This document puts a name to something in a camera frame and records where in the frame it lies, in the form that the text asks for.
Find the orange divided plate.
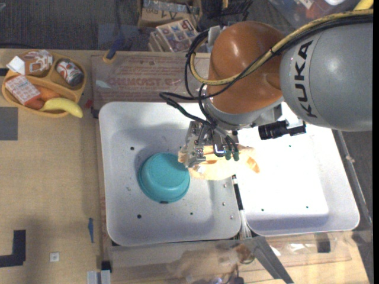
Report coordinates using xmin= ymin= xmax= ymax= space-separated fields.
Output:
xmin=1 ymin=49 xmax=88 ymax=119

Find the orange carrot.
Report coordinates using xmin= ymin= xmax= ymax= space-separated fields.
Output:
xmin=25 ymin=85 xmax=62 ymax=111

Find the white and orange carton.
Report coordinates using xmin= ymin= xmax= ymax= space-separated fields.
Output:
xmin=5 ymin=49 xmax=54 ymax=77

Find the white plastic tray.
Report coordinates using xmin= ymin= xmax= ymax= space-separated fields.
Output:
xmin=98 ymin=101 xmax=242 ymax=247
xmin=235 ymin=101 xmax=361 ymax=237

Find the beige toy bread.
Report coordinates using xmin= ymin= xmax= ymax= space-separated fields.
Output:
xmin=177 ymin=143 xmax=261 ymax=181

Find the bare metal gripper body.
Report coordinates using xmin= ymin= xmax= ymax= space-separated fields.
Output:
xmin=185 ymin=120 xmax=239 ymax=160

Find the black cylinder on white bracket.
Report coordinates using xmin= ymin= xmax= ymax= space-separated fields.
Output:
xmin=258 ymin=118 xmax=307 ymax=141

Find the orange and white packet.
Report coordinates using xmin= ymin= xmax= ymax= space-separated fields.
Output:
xmin=4 ymin=75 xmax=41 ymax=107

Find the yellow banana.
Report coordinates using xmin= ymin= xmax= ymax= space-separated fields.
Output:
xmin=38 ymin=97 xmax=84 ymax=119

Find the red and white can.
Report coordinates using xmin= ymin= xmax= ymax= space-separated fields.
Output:
xmin=55 ymin=58 xmax=85 ymax=87

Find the teal bowl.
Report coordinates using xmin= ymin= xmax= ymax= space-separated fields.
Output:
xmin=137 ymin=151 xmax=191 ymax=204

